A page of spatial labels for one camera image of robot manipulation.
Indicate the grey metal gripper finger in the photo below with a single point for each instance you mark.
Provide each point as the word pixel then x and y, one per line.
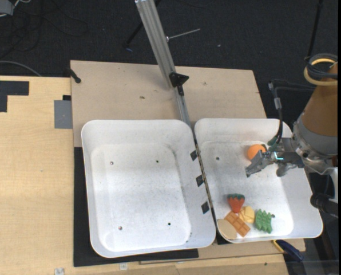
pixel 285 168
pixel 256 165

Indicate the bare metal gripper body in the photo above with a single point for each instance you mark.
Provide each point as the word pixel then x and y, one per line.
pixel 309 159

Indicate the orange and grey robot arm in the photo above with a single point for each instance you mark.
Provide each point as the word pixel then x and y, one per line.
pixel 322 107

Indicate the orange ball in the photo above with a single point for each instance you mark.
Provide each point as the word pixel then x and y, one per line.
pixel 255 151

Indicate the white plastic tray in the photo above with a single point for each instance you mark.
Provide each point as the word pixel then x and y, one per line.
pixel 262 188
pixel 142 188

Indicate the red toy strawberry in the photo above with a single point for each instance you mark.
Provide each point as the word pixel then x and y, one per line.
pixel 235 202

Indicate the yellow toy fruit piece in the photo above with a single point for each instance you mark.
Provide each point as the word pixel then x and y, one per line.
pixel 247 215

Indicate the green toy vegetable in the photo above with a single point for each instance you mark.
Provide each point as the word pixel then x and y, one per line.
pixel 263 221

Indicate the orange toy waffle bar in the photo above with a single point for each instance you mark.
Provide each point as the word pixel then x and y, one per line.
pixel 238 224

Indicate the tan oval toy biscuit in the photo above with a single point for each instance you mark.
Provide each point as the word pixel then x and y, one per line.
pixel 226 228

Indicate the pale brown flat board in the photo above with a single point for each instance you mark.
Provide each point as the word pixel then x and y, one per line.
pixel 124 96

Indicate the black cylinder on white bracket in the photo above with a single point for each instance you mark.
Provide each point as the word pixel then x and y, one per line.
pixel 326 203

